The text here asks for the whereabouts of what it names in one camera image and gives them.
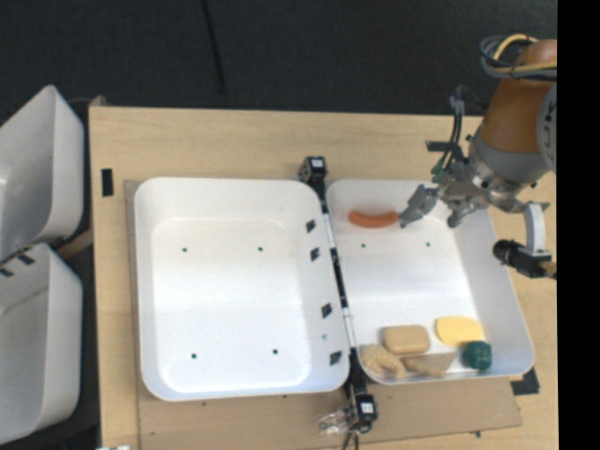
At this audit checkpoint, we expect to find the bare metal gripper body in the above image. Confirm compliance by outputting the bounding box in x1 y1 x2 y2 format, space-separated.
436 165 522 214

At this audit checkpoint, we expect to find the white plastic tray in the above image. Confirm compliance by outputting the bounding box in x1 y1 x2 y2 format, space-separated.
324 177 536 386
133 176 352 402

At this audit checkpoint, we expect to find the green broccoli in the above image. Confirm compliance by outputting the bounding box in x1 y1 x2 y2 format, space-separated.
460 340 494 371

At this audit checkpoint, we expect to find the black cylinder on white bracket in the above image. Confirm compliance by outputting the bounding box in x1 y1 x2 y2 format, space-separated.
492 202 557 279

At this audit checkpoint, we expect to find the black block with thin wires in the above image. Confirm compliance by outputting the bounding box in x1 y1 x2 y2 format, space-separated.
347 391 378 425
298 155 330 183

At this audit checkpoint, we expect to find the beige bread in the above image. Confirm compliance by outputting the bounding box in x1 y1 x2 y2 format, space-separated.
380 324 432 356

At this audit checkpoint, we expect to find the orange sausage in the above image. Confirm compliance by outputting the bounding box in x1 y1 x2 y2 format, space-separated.
347 209 400 229

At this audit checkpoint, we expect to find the beige croissant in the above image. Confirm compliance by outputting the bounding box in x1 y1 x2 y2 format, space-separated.
359 343 407 380

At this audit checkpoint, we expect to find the tan pizza slice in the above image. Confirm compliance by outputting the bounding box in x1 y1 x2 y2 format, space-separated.
399 351 458 379

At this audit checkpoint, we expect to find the thin black and white rod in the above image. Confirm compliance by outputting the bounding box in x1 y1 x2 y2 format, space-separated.
312 179 368 396

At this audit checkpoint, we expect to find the yellow cheese slice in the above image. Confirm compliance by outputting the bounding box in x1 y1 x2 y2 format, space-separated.
434 315 486 348

